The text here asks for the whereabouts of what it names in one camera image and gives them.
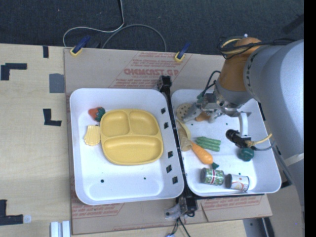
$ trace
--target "yellow divided dish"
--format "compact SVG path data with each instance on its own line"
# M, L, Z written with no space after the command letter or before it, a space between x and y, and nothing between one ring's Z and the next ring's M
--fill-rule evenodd
M147 111L119 109L106 112L100 121L100 135L104 155L115 164L150 163L163 153L158 122Z

